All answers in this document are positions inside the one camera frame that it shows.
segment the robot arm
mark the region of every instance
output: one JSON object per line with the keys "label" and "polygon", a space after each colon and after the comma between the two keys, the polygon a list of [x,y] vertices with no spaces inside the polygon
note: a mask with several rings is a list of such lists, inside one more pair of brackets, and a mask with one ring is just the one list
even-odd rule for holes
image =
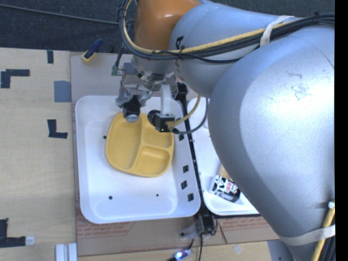
{"label": "robot arm", "polygon": [[[139,0],[133,42],[130,1],[120,18],[134,54],[117,99],[125,118],[156,92],[165,105],[178,79],[210,98],[209,132],[228,174],[296,261],[310,260],[318,238],[308,233],[322,229],[335,197],[334,14],[279,17],[210,1]],[[185,6],[174,13],[178,5]],[[163,105],[151,113],[167,119],[158,130],[176,119]]]}

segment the yellow divided tray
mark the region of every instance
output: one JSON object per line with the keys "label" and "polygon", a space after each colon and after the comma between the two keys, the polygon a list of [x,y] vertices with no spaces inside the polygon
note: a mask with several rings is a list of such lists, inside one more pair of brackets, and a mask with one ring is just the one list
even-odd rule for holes
{"label": "yellow divided tray", "polygon": [[128,123],[118,113],[109,128],[106,157],[109,164],[125,173],[157,177],[170,167],[174,150],[172,133],[160,133],[141,113],[138,122]]}

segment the table surface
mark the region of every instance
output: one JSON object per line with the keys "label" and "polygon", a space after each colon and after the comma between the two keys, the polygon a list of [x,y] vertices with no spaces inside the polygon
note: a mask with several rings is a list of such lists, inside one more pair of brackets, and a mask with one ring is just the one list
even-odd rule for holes
{"label": "table surface", "polygon": [[[8,237],[34,236],[35,245],[0,248],[0,260],[54,260],[56,244],[76,243],[71,102],[54,101],[54,82],[70,82],[70,52],[0,48],[0,71],[30,69],[0,89],[0,219]],[[48,119],[66,139],[48,137]],[[168,260],[177,249],[79,257],[93,260]],[[188,261],[196,260],[199,248]],[[204,246],[201,260],[270,261],[266,241]]]}

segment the dark background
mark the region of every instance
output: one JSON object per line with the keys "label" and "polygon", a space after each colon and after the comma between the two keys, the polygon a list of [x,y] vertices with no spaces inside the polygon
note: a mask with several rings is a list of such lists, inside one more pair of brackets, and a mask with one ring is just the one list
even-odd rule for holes
{"label": "dark background", "polygon": [[[335,0],[210,0],[265,14],[306,17],[334,13]],[[116,25],[31,13],[3,4],[116,22],[122,0],[0,0],[0,47],[85,51],[102,38],[101,51],[120,45]]]}

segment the blue and yellow object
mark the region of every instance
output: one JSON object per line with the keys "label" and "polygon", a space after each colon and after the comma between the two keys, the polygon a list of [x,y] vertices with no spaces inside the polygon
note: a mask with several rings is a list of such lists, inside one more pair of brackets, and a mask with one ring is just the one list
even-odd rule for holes
{"label": "blue and yellow object", "polygon": [[84,62],[89,62],[93,57],[94,53],[98,51],[98,49],[103,45],[104,40],[102,38],[99,38],[96,40],[89,48],[88,50],[82,54],[81,58]]}

